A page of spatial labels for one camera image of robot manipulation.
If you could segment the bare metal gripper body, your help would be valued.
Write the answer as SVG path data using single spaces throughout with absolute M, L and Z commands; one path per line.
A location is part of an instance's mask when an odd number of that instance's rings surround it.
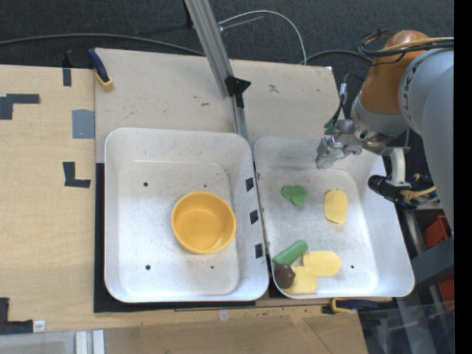
M 379 156 L 389 156 L 399 149 L 404 153 L 410 151 L 406 145 L 392 145 L 393 136 L 385 136 L 368 128 L 363 122 L 341 119 L 333 129 L 333 147 L 344 155 L 358 155 L 365 150 Z

